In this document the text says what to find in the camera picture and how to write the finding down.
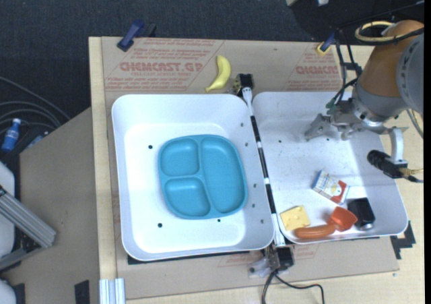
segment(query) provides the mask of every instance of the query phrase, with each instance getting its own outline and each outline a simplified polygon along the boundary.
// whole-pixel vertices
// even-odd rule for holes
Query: black floor
[[[123,36],[137,18],[155,23],[157,37],[322,41],[344,22],[416,1],[330,0],[315,7],[299,0],[288,7],[285,0],[0,0],[0,133],[19,117],[10,112],[32,108],[11,102],[43,104],[4,79],[73,117],[90,105],[88,37]],[[390,17],[424,21],[424,5],[382,16]],[[353,28],[345,33],[355,42]]]

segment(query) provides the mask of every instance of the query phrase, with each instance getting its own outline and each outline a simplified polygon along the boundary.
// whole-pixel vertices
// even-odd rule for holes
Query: yellow banana
[[[225,56],[218,55],[217,66],[218,75],[215,77],[213,83],[205,88],[206,92],[209,92],[210,90],[219,90],[228,83],[230,77],[230,63],[228,59],[225,58]]]

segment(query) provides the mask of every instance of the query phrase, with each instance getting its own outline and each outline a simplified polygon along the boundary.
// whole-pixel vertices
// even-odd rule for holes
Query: blue marker
[[[12,126],[6,131],[5,141],[1,145],[1,150],[8,153],[15,147],[20,136],[21,119],[15,118],[12,121]]]

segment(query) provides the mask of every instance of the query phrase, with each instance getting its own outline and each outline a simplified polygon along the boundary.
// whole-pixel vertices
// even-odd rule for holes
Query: blue plate
[[[239,211],[247,201],[244,168],[234,144],[218,135],[192,135],[166,142],[158,171],[169,209],[186,219]]]

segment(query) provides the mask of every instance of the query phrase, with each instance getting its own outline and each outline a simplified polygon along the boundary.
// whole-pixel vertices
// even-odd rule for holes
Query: yellow block
[[[298,227],[306,227],[310,224],[310,219],[308,218],[304,206],[285,210],[280,213],[280,218],[287,231],[297,229]]]

